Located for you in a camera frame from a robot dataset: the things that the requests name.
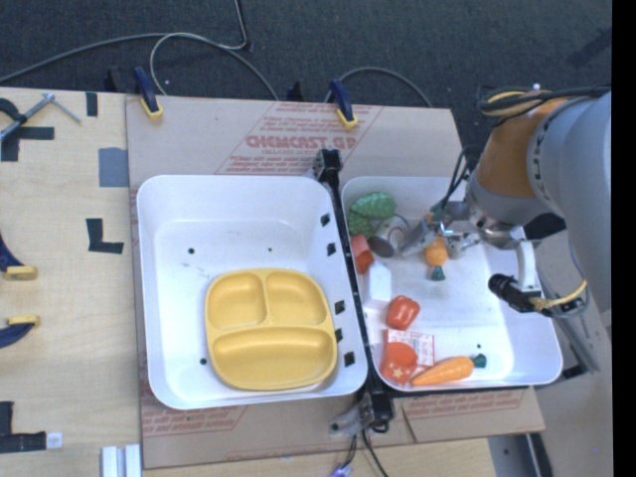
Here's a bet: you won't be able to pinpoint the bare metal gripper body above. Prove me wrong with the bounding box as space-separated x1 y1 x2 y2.
438 200 527 249

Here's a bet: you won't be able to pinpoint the small orange carrot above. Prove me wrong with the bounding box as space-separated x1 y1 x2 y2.
423 236 449 282

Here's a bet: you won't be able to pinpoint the white printed can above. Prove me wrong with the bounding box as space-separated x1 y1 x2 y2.
368 215 411 259

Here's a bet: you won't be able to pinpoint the green grapes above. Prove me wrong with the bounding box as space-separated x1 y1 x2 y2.
346 191 398 238

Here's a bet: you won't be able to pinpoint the white carton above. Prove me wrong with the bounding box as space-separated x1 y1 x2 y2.
367 259 393 303

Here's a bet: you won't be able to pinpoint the orange red cup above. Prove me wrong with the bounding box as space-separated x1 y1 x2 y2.
350 234 376 275

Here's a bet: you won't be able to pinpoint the white plastic tray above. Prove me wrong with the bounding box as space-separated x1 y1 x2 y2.
341 175 564 392
136 174 369 410

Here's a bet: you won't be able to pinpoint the red bell pepper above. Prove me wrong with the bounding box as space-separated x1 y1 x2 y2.
386 294 421 331

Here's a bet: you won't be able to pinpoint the thin black rod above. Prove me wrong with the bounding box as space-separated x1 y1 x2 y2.
330 179 385 436

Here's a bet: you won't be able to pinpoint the white red printed packet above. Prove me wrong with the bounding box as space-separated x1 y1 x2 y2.
386 329 436 369

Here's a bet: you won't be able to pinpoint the large orange carrot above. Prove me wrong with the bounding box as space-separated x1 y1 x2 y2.
409 353 488 388

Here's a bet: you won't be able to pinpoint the yellow divided plate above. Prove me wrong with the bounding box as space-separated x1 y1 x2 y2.
204 267 339 393

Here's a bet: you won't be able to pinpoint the brown cardboard board red print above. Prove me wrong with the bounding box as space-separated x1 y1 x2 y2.
124 94 547 470

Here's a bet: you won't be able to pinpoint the black cylinder on white bracket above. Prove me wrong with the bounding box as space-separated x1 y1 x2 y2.
487 238 548 316

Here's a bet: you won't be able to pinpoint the black block with wires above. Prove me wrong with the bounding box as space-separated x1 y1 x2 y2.
311 148 344 184
365 390 397 430

